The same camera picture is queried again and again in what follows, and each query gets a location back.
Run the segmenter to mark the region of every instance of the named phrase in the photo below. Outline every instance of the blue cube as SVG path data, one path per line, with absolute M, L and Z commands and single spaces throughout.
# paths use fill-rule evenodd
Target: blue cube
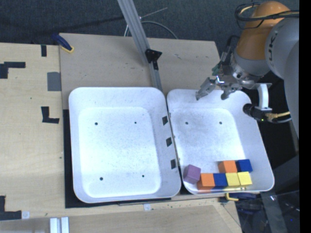
M 215 181 L 215 187 L 213 188 L 213 190 L 224 189 L 228 186 L 225 173 L 214 173 L 213 176 Z
M 238 160 L 235 162 L 238 172 L 252 172 L 253 168 L 249 159 Z

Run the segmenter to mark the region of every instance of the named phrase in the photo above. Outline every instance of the blue clamp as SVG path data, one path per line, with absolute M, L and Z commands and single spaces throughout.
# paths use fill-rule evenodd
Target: blue clamp
M 72 53 L 74 51 L 74 47 L 71 46 L 63 37 L 60 35 L 53 33 L 52 34 L 52 39 L 56 41 L 62 48 L 62 50 Z

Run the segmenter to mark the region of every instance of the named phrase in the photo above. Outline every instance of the block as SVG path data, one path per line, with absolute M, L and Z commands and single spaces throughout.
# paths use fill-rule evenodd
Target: block
M 241 187 L 246 187 L 253 183 L 249 172 L 238 172 L 238 177 Z
M 197 166 L 188 165 L 184 169 L 184 181 L 195 184 L 200 180 L 201 169 Z
M 214 173 L 215 187 L 213 189 L 221 190 L 228 186 L 227 178 L 224 173 Z
M 206 191 L 215 187 L 214 175 L 212 173 L 201 173 L 200 180 L 197 183 L 198 190 Z
M 238 160 L 235 162 L 238 172 L 252 172 L 253 168 L 249 159 Z
M 228 188 L 235 188 L 240 186 L 238 173 L 226 173 L 225 176 L 227 178 Z
M 237 166 L 235 161 L 222 161 L 218 164 L 218 170 L 220 173 L 237 173 Z

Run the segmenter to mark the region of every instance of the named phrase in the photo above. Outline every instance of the orange cube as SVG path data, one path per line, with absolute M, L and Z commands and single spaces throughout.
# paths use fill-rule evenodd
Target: orange cube
M 218 169 L 220 173 L 237 173 L 237 165 L 235 161 L 222 161 L 218 164 Z
M 197 183 L 198 190 L 210 190 L 215 187 L 214 175 L 212 173 L 201 173 Z

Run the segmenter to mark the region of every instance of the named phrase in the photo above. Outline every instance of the yellow cube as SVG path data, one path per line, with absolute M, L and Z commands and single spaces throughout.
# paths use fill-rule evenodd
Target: yellow cube
M 238 172 L 238 177 L 242 187 L 253 183 L 249 172 Z
M 239 187 L 240 180 L 237 173 L 226 173 L 225 174 L 228 182 L 228 188 Z

